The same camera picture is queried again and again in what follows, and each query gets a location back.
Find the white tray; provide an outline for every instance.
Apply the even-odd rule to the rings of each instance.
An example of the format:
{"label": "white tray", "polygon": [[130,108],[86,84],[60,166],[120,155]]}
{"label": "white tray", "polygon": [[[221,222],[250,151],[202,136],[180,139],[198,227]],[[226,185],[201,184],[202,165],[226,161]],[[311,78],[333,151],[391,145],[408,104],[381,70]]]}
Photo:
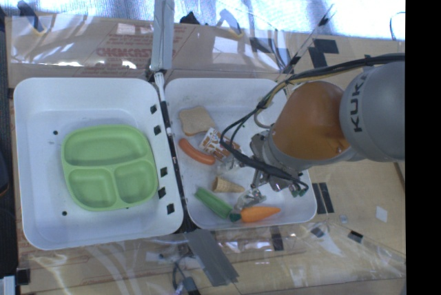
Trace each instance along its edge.
{"label": "white tray", "polygon": [[[251,112],[262,97],[275,85],[276,83],[269,79],[191,78],[170,81],[165,87],[165,97],[169,103],[169,115],[175,142],[177,143],[180,138],[184,137],[193,146],[197,147],[204,137],[204,134],[191,137],[184,135],[178,116],[182,109],[193,108],[198,105],[205,107],[216,124],[215,128],[222,132],[228,125]],[[266,125],[274,123],[285,103],[285,95],[279,92],[274,97],[272,105],[259,115],[259,121]],[[254,123],[253,118],[250,118],[245,127],[238,131],[234,141],[240,145],[247,156],[251,156],[252,151],[249,146],[251,138],[255,133],[263,130]],[[309,221],[316,214],[317,205],[311,181],[308,172],[304,171],[302,180],[308,184],[309,191],[302,197],[292,197],[288,189],[274,192],[268,184],[260,188],[261,192],[267,197],[262,205],[279,207],[281,209],[279,213],[257,223],[232,223],[228,219],[222,219],[194,196],[198,187],[204,187],[207,190],[212,189],[217,164],[204,165],[199,163],[188,157],[178,145],[176,145],[176,154],[188,212],[193,222],[201,229],[221,230],[303,223]],[[253,176],[254,169],[251,167],[242,167],[225,175],[225,177],[242,185],[245,189],[249,188]],[[236,203],[239,196],[238,193],[217,195],[231,205]]]}
{"label": "white tray", "polygon": [[[14,91],[21,211],[25,237],[35,247],[123,241],[175,232],[183,221],[173,160],[156,90],[141,79],[31,78]],[[69,195],[61,144],[69,132],[100,124],[140,129],[152,146],[158,190],[128,209],[91,212]],[[161,133],[155,134],[159,126]]]}

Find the waffle cone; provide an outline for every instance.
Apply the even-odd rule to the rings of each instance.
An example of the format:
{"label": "waffle cone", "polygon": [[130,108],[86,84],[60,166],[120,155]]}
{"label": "waffle cone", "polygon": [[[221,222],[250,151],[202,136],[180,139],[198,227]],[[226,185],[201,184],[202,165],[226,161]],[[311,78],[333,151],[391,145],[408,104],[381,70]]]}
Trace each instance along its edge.
{"label": "waffle cone", "polygon": [[245,188],[219,176],[213,181],[213,192],[244,192]]}

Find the toy bread slice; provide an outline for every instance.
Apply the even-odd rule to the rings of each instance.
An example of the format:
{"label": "toy bread slice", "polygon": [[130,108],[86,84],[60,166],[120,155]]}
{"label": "toy bread slice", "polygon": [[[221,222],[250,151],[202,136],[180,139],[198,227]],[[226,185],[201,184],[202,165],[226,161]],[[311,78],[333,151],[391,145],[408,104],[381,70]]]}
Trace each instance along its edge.
{"label": "toy bread slice", "polygon": [[195,134],[206,132],[216,125],[203,106],[181,110],[179,112],[179,119],[182,123],[182,131],[184,131],[186,136],[194,136]]}

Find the hot dog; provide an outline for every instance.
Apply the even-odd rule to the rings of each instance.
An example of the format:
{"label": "hot dog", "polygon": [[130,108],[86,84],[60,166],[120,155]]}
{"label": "hot dog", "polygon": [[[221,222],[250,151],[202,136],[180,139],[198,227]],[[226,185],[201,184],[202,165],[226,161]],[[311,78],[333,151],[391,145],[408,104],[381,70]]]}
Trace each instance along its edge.
{"label": "hot dog", "polygon": [[206,154],[197,150],[193,145],[185,138],[181,138],[178,142],[179,147],[188,155],[190,158],[198,161],[202,164],[213,165],[216,162],[216,158],[211,154]]}

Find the green divided plate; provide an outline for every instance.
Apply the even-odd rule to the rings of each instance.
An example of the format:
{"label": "green divided plate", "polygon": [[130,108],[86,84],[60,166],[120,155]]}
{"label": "green divided plate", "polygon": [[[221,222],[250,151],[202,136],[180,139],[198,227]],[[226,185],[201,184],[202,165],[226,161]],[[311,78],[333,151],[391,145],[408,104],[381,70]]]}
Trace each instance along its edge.
{"label": "green divided plate", "polygon": [[149,141],[130,125],[98,125],[69,133],[61,160],[70,195],[87,210],[139,205],[158,189]]}

